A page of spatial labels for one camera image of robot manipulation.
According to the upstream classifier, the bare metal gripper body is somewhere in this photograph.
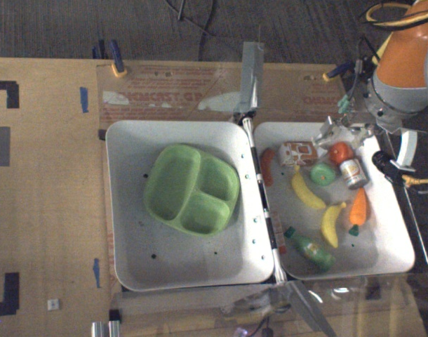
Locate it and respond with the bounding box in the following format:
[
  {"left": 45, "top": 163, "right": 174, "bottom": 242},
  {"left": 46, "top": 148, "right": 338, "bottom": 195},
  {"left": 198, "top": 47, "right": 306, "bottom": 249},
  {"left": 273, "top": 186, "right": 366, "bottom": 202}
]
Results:
[{"left": 339, "top": 96, "right": 405, "bottom": 136}]

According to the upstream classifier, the red tomato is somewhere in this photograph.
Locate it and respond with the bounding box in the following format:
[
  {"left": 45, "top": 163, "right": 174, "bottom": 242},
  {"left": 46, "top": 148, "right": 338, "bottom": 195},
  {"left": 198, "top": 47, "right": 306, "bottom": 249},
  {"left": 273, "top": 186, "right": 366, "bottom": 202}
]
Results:
[{"left": 328, "top": 141, "right": 355, "bottom": 166}]

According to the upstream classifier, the brown and white carton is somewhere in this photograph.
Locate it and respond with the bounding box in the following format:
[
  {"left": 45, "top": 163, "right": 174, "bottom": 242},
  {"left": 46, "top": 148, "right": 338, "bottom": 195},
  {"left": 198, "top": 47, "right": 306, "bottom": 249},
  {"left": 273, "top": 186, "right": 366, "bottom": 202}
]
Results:
[{"left": 277, "top": 140, "right": 319, "bottom": 168}]

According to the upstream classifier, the green round toy fruit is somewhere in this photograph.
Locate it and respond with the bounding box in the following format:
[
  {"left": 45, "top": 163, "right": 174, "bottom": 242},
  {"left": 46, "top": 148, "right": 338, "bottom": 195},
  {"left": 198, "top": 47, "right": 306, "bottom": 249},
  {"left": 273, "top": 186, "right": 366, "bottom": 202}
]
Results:
[{"left": 309, "top": 162, "right": 337, "bottom": 187}]

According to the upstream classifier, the small silver can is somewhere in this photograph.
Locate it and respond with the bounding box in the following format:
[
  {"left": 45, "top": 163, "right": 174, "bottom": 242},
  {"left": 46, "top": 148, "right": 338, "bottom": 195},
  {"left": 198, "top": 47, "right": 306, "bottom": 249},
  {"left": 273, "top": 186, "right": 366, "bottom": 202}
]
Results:
[{"left": 339, "top": 158, "right": 369, "bottom": 190}]

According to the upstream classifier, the yellow banana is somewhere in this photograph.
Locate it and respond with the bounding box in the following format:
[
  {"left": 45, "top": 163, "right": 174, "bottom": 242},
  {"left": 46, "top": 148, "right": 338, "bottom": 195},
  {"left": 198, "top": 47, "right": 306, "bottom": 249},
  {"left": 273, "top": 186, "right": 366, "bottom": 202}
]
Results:
[
  {"left": 320, "top": 201, "right": 347, "bottom": 249},
  {"left": 290, "top": 165, "right": 328, "bottom": 211}
]

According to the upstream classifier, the red sausage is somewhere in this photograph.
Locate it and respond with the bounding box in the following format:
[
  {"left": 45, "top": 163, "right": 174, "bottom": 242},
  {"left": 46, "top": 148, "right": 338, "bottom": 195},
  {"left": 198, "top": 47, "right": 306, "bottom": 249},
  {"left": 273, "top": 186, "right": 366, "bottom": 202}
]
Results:
[{"left": 260, "top": 147, "right": 276, "bottom": 188}]

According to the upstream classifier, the orange carrot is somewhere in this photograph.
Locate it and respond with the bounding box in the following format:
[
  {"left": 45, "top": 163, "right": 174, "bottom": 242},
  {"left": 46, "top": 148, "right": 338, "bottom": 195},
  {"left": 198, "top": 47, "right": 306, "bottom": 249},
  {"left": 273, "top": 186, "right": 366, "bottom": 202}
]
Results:
[{"left": 348, "top": 187, "right": 371, "bottom": 237}]

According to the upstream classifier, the white plastic tray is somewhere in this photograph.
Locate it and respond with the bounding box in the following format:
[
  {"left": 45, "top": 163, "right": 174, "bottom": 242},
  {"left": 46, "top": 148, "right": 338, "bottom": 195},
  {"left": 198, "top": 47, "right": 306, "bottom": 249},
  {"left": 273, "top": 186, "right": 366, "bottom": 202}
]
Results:
[
  {"left": 105, "top": 119, "right": 275, "bottom": 292},
  {"left": 253, "top": 121, "right": 416, "bottom": 281}
]

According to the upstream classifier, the green plastic bottle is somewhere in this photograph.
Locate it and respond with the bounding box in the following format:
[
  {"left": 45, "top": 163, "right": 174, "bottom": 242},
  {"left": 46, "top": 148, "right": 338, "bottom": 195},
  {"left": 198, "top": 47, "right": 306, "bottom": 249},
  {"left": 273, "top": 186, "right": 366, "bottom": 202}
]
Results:
[{"left": 283, "top": 226, "right": 337, "bottom": 272}]

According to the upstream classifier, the green divided plate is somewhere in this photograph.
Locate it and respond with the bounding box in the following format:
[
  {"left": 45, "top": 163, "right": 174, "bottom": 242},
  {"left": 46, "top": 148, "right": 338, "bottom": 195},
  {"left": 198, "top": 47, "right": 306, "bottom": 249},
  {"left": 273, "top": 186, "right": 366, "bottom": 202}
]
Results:
[{"left": 142, "top": 143, "right": 241, "bottom": 237}]

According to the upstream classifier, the brown cardboard board red print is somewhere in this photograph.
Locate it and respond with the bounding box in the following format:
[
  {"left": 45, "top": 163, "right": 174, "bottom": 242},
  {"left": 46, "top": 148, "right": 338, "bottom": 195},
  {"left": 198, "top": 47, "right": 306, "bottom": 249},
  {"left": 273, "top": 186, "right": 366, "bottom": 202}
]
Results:
[{"left": 95, "top": 60, "right": 352, "bottom": 294}]

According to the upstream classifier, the black cylinder on white bracket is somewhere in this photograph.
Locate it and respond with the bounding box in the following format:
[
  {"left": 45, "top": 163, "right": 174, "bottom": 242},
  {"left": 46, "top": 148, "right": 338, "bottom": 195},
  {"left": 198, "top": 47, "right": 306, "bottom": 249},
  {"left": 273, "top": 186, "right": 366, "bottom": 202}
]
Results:
[{"left": 371, "top": 127, "right": 419, "bottom": 185}]

